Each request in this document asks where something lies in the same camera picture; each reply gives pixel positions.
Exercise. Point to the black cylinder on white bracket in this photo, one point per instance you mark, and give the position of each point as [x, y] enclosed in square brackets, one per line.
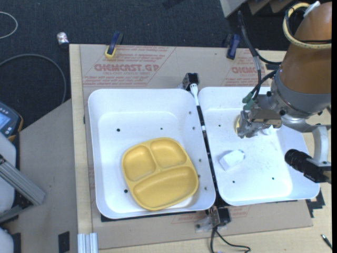
[302, 162]

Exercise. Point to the brown cardboard board, red print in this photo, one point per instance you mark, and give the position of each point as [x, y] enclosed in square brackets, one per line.
[158, 233]

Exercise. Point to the black pen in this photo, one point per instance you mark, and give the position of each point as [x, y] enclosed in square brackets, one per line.
[326, 241]

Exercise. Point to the white plastic tray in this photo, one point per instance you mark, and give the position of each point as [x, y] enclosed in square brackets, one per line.
[147, 115]
[263, 167]

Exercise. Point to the yellow round object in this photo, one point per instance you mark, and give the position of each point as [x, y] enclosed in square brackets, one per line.
[237, 125]

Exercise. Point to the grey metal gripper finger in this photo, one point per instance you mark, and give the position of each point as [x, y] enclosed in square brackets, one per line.
[256, 131]
[245, 125]

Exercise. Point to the silver can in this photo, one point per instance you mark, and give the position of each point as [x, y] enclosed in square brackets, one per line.
[62, 39]

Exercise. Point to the yellow divided plate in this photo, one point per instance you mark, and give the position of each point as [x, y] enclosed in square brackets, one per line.
[160, 175]

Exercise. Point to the white carton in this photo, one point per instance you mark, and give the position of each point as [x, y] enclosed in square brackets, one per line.
[231, 159]

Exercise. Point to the thin black and white rod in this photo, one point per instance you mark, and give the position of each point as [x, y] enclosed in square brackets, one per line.
[201, 117]

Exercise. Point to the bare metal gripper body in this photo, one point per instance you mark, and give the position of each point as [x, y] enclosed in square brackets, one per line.
[264, 112]

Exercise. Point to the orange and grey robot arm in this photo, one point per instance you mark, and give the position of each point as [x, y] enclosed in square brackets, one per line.
[308, 62]

